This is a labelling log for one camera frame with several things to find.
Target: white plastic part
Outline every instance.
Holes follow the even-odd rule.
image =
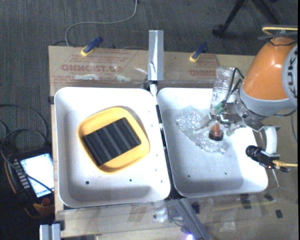
[[[150,142],[149,153],[114,174],[98,170],[77,137],[82,120],[111,107],[127,109]],[[170,193],[166,157],[154,97],[138,88],[65,87],[54,97],[58,183],[71,208],[156,202]]]
[[[275,154],[277,152],[277,129],[275,126],[266,127],[265,130],[265,137],[266,137],[266,148],[265,152],[268,154]]]
[[[175,116],[188,106],[209,113],[212,89],[163,88],[158,92],[171,173],[177,191],[188,198],[263,191],[268,186],[265,168],[246,155],[256,146],[252,129],[245,127],[223,138],[230,144],[224,154],[209,153],[181,132]]]

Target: gray carpet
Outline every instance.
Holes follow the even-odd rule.
[[[117,24],[80,24],[68,33],[71,44],[83,47],[102,36],[102,48],[148,48],[149,30],[164,31],[164,50],[193,52],[207,42],[208,53],[256,55],[263,46],[261,26],[267,20],[247,0],[223,37],[223,24],[236,0],[138,0],[133,18]],[[283,25],[298,25],[298,0],[265,0]],[[0,104],[16,104],[39,112],[50,123],[48,46],[64,46],[68,27],[78,22],[115,22],[130,17],[134,0],[0,0]],[[38,116],[17,107],[0,108],[8,130],[44,130]],[[36,147],[42,139],[23,132],[17,149]],[[0,181],[1,239],[37,239],[38,222],[19,209],[5,174]]]

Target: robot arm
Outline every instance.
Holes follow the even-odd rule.
[[[246,154],[265,168],[273,168],[277,152],[277,128],[263,125],[263,119],[298,108],[298,45],[287,36],[272,38],[255,57],[237,90],[234,102],[226,102],[217,120],[227,125],[227,134],[240,127],[264,131],[266,149],[248,146]]]

